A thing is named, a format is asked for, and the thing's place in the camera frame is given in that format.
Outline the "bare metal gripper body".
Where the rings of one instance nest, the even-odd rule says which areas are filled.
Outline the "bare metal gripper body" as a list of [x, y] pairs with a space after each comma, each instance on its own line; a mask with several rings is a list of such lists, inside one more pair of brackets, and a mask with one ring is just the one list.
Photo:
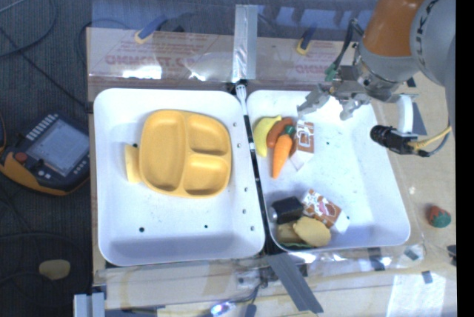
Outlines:
[[389, 101], [399, 88], [402, 79], [380, 74], [365, 64], [339, 65], [328, 67], [328, 81], [332, 83], [332, 95], [340, 101], [363, 99]]

